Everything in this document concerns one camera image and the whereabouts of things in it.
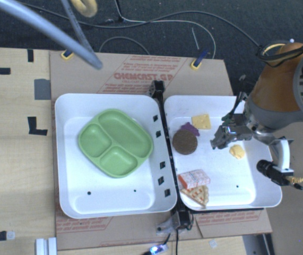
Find purple grapes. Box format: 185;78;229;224
180;122;201;137

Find brown round biscuit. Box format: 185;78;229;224
171;129;198;156

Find brown cardboard board, red print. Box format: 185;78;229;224
49;51;273;251

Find thin black rod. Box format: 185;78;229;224
155;96;180;211

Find black block with thin wires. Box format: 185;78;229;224
170;208;194;231
146;80;166;99

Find yellow cheese slice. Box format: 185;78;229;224
191;113;212;131

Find green divided plate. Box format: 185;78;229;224
77;108;154;179

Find white plastic tray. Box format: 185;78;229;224
163;95;283;211
54;93;178;220

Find pizza slice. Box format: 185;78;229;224
180;185;210;208

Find small yellow crinkled piece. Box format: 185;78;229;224
229;144;246;160

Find black cylinder on white bracket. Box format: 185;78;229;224
256;136;295;187

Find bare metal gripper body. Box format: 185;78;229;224
214;114;273;145

